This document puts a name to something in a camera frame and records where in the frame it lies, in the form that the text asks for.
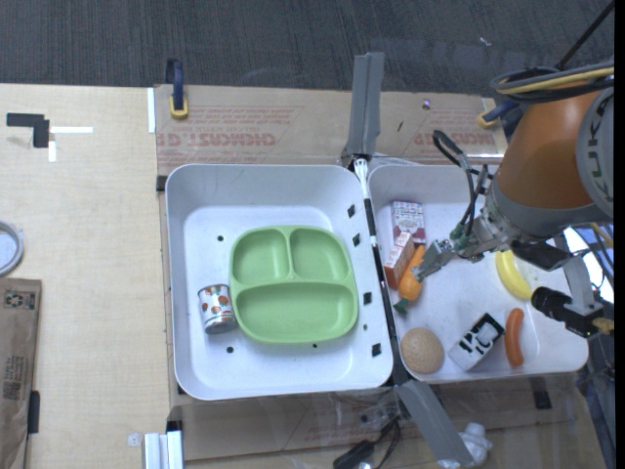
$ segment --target yellow banana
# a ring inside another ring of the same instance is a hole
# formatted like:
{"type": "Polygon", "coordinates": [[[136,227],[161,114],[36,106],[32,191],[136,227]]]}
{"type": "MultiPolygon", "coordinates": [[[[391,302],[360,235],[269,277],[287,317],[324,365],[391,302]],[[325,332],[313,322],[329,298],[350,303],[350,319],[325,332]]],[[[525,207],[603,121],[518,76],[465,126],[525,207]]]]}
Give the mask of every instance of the yellow banana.
{"type": "Polygon", "coordinates": [[[525,279],[519,273],[515,264],[515,256],[512,250],[495,253],[495,266],[497,274],[506,289],[515,297],[523,300],[531,298],[531,288],[525,279]]]}

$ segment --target green tray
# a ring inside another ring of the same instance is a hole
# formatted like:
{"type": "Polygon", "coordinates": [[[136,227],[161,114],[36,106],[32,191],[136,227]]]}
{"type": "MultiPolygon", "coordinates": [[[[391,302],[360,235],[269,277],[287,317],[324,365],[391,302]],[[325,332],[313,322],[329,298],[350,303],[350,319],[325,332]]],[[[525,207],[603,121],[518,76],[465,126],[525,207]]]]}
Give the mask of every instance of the green tray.
{"type": "Polygon", "coordinates": [[[240,328],[261,342],[316,343],[352,329],[358,303],[350,255],[322,228],[274,226],[240,236],[230,252],[240,328]]]}

